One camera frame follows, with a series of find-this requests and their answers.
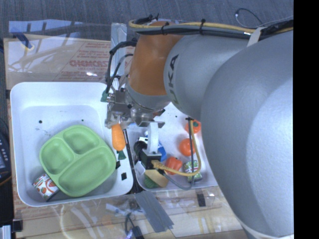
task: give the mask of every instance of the tomato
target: tomato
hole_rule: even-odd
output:
[[[188,132],[188,122],[185,125],[185,130]],[[198,133],[201,130],[201,123],[198,120],[193,120],[193,130],[194,133]]]
[[[192,143],[192,147],[193,147],[193,153],[195,153],[195,147],[194,147],[194,143]],[[179,151],[184,155],[184,156],[191,156],[191,150],[190,150],[190,141],[189,138],[186,138],[184,140],[182,140],[179,143]]]
[[[183,165],[183,162],[175,157],[169,157],[167,160],[166,160],[166,163],[165,163],[165,166],[171,168],[171,169],[174,169],[174,170],[179,170],[181,168],[181,166]],[[174,175],[175,173],[172,173],[172,172],[169,172],[169,171],[166,171],[168,174],[170,175]]]

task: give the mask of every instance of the green plate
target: green plate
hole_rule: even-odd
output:
[[[111,148],[83,125],[68,127],[48,140],[40,150],[40,162],[58,188],[70,197],[89,193],[116,167]]]

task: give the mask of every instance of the green can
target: green can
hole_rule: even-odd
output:
[[[197,169],[198,169],[198,161],[197,161],[197,160],[194,160],[194,172],[196,172]],[[189,161],[189,162],[187,162],[187,163],[184,164],[184,171],[185,171],[185,173],[191,173],[191,172],[192,172],[192,169],[191,169],[191,161]],[[192,178],[192,176],[188,176],[188,177],[187,177],[187,181],[188,181],[189,183],[191,183],[191,178]],[[200,181],[202,178],[203,178],[203,177],[202,177],[201,173],[199,172],[198,174],[196,174],[196,175],[194,176],[194,182],[195,182],[195,181]]]

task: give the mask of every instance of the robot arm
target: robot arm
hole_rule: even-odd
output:
[[[248,238],[293,235],[293,31],[247,47],[247,29],[177,27],[141,36],[124,90],[130,111],[120,115],[147,126],[172,102],[201,121],[209,164]]]

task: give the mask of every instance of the tin can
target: tin can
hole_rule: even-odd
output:
[[[38,177],[32,185],[45,199],[45,201],[48,201],[59,191],[59,188],[55,185],[55,183],[46,173]]]
[[[198,169],[198,162],[197,160],[194,160],[194,172]],[[192,168],[191,168],[191,161],[187,162],[184,164],[184,171],[185,173],[191,173],[192,172]],[[191,178],[192,176],[188,176],[187,177],[187,181],[189,183],[191,183]],[[200,181],[202,179],[202,175],[201,173],[197,173],[195,176],[194,176],[194,181]]]

